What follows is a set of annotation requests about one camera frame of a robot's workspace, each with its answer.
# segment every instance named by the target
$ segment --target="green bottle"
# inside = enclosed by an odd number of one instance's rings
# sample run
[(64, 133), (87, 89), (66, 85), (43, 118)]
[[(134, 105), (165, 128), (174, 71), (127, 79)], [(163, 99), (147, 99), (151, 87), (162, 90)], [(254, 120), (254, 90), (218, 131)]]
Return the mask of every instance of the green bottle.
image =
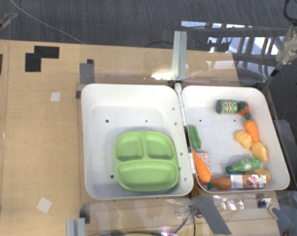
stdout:
[(259, 169), (261, 167), (261, 161), (257, 157), (249, 159), (243, 159), (237, 161), (233, 166), (226, 167), (226, 173), (232, 174), (234, 171), (246, 172)]

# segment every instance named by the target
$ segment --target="brown bottle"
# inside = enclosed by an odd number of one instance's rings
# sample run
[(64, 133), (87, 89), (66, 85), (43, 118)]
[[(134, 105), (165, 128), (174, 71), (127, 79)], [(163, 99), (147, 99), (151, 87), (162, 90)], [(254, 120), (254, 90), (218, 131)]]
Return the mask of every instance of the brown bottle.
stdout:
[(231, 179), (228, 177), (218, 177), (216, 179), (212, 179), (210, 183), (213, 184), (213, 186), (217, 187), (220, 190), (228, 190), (231, 187)]

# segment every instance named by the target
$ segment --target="white cable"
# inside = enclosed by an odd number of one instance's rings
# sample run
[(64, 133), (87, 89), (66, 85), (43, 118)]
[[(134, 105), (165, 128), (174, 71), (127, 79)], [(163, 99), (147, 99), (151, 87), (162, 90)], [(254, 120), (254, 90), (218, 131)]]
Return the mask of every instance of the white cable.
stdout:
[(71, 36), (70, 34), (67, 34), (66, 32), (61, 31), (61, 30), (59, 30), (59, 29), (56, 29), (56, 28), (54, 28), (54, 27), (52, 27), (52, 26), (50, 26), (50, 25), (47, 25), (46, 23), (44, 23), (44, 22), (40, 21), (39, 19), (33, 17), (32, 15), (28, 14), (26, 11), (24, 11), (23, 9), (21, 9), (21, 8), (20, 8), (20, 7), (19, 7), (13, 0), (10, 0), (10, 1), (11, 1), (12, 4), (14, 4), (14, 6), (15, 6), (16, 8), (18, 8), (21, 12), (23, 12), (23, 13), (25, 13), (26, 15), (28, 15), (29, 17), (31, 17), (33, 20), (36, 20), (37, 22), (39, 22), (39, 23), (41, 23), (41, 24), (47, 26), (48, 28), (51, 28), (51, 29), (53, 29), (53, 30), (56, 30), (56, 31), (58, 31), (59, 33), (62, 33), (62, 34), (64, 34), (64, 35), (67, 35), (68, 37), (70, 37), (70, 38), (76, 40), (77, 42), (79, 42), (79, 43), (81, 43), (81, 44), (84, 44), (83, 42), (81, 42), (81, 41), (78, 40), (77, 38)]

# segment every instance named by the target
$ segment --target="wooden table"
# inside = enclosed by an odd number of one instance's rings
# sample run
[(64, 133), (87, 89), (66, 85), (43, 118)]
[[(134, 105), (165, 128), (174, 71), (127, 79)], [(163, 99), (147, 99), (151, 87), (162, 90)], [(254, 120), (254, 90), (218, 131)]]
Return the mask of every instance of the wooden table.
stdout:
[[(25, 53), (33, 53), (35, 45), (59, 47), (59, 58), (42, 59), (40, 73), (25, 72)], [(153, 228), (163, 223), (177, 227), (182, 222), (174, 215), (162, 216), (174, 213), (177, 206), (171, 202), (98, 202), (88, 196), (80, 180), (76, 99), (80, 63), (94, 60), (98, 83), (162, 85), (165, 81), (156, 82), (151, 75), (170, 70), (172, 50), (0, 40), (0, 54), (0, 236), (66, 235), (66, 220), (77, 219), (88, 202), (93, 202), (95, 216), (86, 229), (93, 233), (105, 228), (99, 218), (108, 218), (109, 229)], [(227, 69), (209, 71), (206, 62), (215, 60), (226, 60)], [(206, 85), (217, 78), (239, 85), (230, 54), (188, 51), (187, 64), (188, 77)], [(51, 101), (53, 92), (60, 93), (59, 101)], [(268, 195), (275, 202), (275, 194)], [(42, 197), (52, 202), (47, 213), (36, 208)], [(135, 221), (134, 212), (139, 210), (146, 212), (146, 219), (137, 216)], [(222, 214), (234, 235), (278, 234), (266, 209)], [(192, 228), (186, 225), (180, 235), (192, 235)], [(197, 219), (197, 232), (212, 235), (204, 219)]]

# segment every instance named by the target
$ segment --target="orange carrot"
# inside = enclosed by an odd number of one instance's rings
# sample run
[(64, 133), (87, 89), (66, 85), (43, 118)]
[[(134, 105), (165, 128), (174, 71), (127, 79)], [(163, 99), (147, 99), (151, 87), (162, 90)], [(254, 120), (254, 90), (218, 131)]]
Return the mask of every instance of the orange carrot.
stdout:
[(212, 177), (210, 171), (207, 169), (202, 159), (195, 153), (194, 150), (192, 151), (192, 154), (199, 180), (201, 180), (204, 183), (208, 183)]
[(259, 143), (260, 142), (260, 138), (258, 136), (258, 130), (257, 130), (257, 125), (255, 123), (255, 121), (251, 120), (251, 116), (250, 115), (244, 115), (246, 121), (245, 124), (245, 129), (247, 131), (247, 133), (249, 133), (251, 135), (252, 141), (255, 143)]

